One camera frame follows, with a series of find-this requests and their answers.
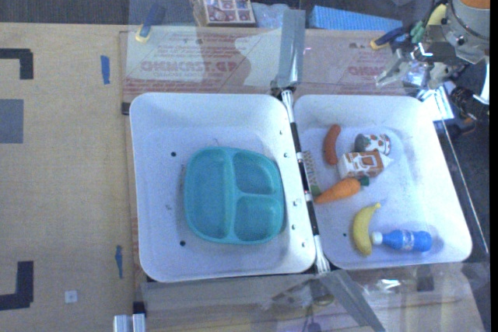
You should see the blue foam block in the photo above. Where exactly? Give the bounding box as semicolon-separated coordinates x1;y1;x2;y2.
307;5;404;32

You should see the white and brown carton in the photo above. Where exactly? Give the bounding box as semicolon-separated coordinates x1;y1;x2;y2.
337;150;395;180

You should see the striped flat packet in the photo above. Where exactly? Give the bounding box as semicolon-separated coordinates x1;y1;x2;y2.
302;150;322;196

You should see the small white printed can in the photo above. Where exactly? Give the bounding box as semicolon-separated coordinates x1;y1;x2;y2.
353;133;391;156

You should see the yellow banana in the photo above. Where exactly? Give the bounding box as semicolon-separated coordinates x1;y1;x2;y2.
352;202;382;257

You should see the orange-brown toy sausage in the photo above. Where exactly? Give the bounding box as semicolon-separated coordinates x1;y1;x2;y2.
322;124;342;166

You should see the brown cardboard board red print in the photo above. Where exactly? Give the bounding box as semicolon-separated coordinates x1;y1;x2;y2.
118;28;484;332

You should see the black cylinder on white bracket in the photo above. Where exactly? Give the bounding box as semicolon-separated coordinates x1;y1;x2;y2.
447;64;490;121

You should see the white plastic tray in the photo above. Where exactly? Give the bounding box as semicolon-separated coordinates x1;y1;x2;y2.
128;92;317;283
292;94;474;271

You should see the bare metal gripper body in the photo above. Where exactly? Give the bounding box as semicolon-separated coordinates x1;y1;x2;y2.
413;24;490;69

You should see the wooden box with picture tiles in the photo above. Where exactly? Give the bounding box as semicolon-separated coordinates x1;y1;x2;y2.
198;0;258;28

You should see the blue bottle white cap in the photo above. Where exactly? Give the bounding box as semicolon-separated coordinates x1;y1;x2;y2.
370;229;433;253

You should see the orange toy carrot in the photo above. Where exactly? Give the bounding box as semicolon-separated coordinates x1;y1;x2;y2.
314;176;370;205

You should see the teal divided plate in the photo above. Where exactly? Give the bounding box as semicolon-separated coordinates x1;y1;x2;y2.
183;146;288;245

